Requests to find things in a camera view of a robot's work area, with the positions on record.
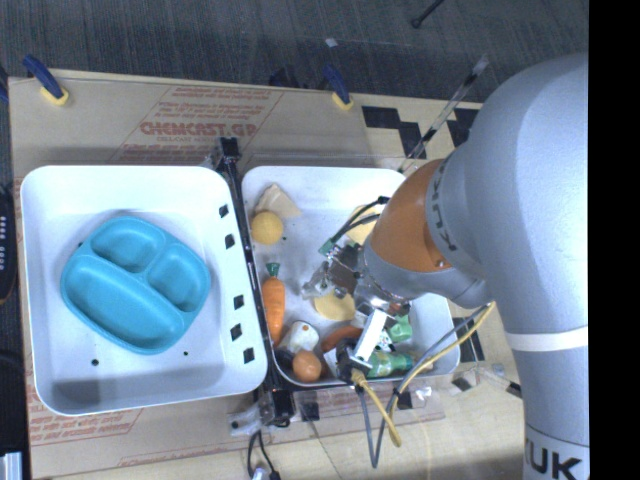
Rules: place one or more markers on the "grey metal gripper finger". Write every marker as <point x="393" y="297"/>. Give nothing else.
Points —
<point x="340" y="293"/>
<point x="315" y="287"/>

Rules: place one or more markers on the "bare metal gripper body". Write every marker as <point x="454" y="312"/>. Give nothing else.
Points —
<point x="350" y="273"/>

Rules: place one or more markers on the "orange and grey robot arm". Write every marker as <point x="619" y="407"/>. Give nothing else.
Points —
<point x="525" y="193"/>

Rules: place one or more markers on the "yellow round biscuit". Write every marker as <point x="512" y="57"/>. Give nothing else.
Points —
<point x="336" y="309"/>

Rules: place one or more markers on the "orange sausage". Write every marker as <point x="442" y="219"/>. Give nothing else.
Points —
<point x="339" y="337"/>

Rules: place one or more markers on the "orange carrot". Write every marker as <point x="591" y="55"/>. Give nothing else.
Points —
<point x="273" y="303"/>

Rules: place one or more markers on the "pale yellow toy food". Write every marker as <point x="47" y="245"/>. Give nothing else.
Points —
<point x="361" y="229"/>

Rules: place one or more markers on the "white toy food orange spot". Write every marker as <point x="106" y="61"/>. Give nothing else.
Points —
<point x="301" y="337"/>

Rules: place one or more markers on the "green and white packet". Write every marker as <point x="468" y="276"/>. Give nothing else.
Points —
<point x="401" y="331"/>

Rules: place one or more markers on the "yellow ball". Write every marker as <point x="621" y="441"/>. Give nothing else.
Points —
<point x="266" y="227"/>

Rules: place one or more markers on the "white plastic tray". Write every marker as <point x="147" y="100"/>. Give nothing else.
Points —
<point x="310" y="193"/>
<point x="55" y="268"/>

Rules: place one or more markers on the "beige bread slice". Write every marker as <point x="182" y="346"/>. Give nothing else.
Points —
<point x="278" y="202"/>

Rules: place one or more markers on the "blue divided plate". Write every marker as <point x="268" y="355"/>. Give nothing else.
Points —
<point x="125" y="293"/>

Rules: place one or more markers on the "brown cardboard board red print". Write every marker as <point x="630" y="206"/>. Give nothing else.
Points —
<point x="150" y="118"/>

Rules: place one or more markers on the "black cylinder on white bracket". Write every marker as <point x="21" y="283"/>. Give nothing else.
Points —
<point x="371" y="335"/>

